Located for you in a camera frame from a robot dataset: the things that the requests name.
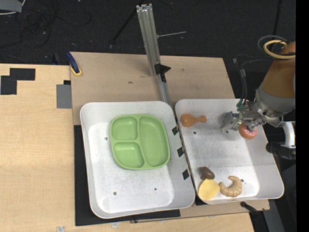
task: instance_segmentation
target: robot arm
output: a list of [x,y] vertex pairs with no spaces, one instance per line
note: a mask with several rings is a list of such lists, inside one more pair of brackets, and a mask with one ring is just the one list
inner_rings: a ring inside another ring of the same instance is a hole
[[[274,43],[283,45],[279,54],[268,49],[268,46]],[[282,127],[285,132],[285,143],[268,143],[266,149],[285,159],[294,160],[296,158],[295,121],[281,121],[281,117],[295,109],[296,43],[272,40],[265,43],[263,48],[275,59],[256,91],[255,100],[245,100],[245,102],[240,100],[237,105],[238,113],[227,113],[221,130],[222,132],[239,131],[241,136],[251,139],[257,134],[257,126],[268,123],[274,127]]]

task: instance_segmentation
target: blue clamp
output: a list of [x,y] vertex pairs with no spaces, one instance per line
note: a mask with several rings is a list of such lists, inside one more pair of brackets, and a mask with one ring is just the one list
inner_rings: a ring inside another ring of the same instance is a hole
[[82,74],[81,69],[78,67],[75,59],[73,58],[72,54],[70,52],[66,53],[66,57],[70,64],[70,69],[73,72],[74,75],[79,76]]

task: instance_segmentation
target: white wire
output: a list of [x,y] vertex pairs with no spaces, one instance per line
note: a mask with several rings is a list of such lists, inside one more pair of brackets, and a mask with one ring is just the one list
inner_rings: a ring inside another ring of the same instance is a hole
[[[21,4],[21,7],[24,6],[25,2],[27,0],[23,0],[22,4]],[[7,13],[0,13],[0,15],[13,15],[13,14],[16,14],[17,12],[16,11],[13,11],[13,12],[7,12]]]

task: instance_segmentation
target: green divided plate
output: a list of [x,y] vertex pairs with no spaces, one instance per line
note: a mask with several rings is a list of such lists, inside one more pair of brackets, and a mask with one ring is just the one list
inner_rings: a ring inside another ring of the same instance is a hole
[[110,125],[112,154],[125,169],[144,170],[163,167],[170,158],[164,124],[151,115],[123,115]]

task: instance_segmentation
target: wooden table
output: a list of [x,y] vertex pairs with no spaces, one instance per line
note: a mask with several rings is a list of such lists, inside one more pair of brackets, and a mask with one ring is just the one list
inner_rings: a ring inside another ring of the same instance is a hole
[[[102,63],[104,59],[105,65],[110,61],[119,62],[123,66],[124,62],[132,64],[135,59],[135,66],[139,63],[146,66],[146,70],[140,69],[143,74],[138,76],[125,76],[123,78],[126,83],[125,87],[133,87],[138,85],[137,80],[152,79],[147,74],[147,58],[146,56],[130,56],[130,55],[106,55],[106,54],[90,54],[90,53],[73,53],[79,66],[82,68],[83,76],[73,77],[70,74],[68,66],[46,66],[46,65],[11,65],[0,64],[0,75],[9,75],[10,68],[35,68],[35,81],[17,81],[16,95],[0,95],[0,226],[1,231],[23,231],[23,232],[56,232],[57,226],[64,226],[66,232],[102,232],[115,231],[111,224],[99,224],[91,226],[75,226],[74,220],[74,135],[73,125],[78,124],[79,119],[76,116],[81,103],[89,98],[89,94],[94,94],[97,101],[121,100],[120,97],[126,99],[137,99],[137,94],[128,95],[113,93],[104,90],[103,95],[97,89],[89,88],[79,93],[79,99],[76,98],[76,91],[83,89],[82,79],[86,79],[86,65],[93,67],[93,61]],[[222,73],[223,77],[219,78],[221,97],[219,90],[213,89],[217,85],[213,79],[213,74],[204,76],[203,80],[207,89],[200,90],[203,97],[209,98],[233,98],[233,92],[225,71],[222,59],[212,58],[179,58],[171,56],[162,56],[162,64],[175,66],[173,60],[182,65],[178,70],[174,71],[175,76],[183,74],[183,72],[191,75],[194,70],[190,70],[190,66],[194,66],[193,62],[198,65],[200,61],[204,64],[204,68],[212,69],[213,73]],[[101,78],[104,81],[113,83],[112,79],[119,80],[116,73],[105,75]],[[58,109],[56,107],[56,85],[63,84],[64,80],[72,81],[72,109]],[[167,73],[169,91],[172,102],[179,100],[181,90],[175,90],[179,85],[179,79],[173,78],[173,72]],[[144,92],[155,87],[145,83],[146,87],[139,87]],[[188,87],[193,85],[194,90],[200,89],[198,81],[187,82]],[[188,98],[190,92],[187,90],[183,98]],[[269,209],[267,200],[250,201],[249,205],[256,209]],[[212,208],[205,210],[201,206],[192,206],[181,210],[181,218],[167,219],[165,221],[148,221],[132,224],[129,221],[120,222],[118,231],[238,231],[253,232],[249,213],[240,205],[221,204],[214,205]]]

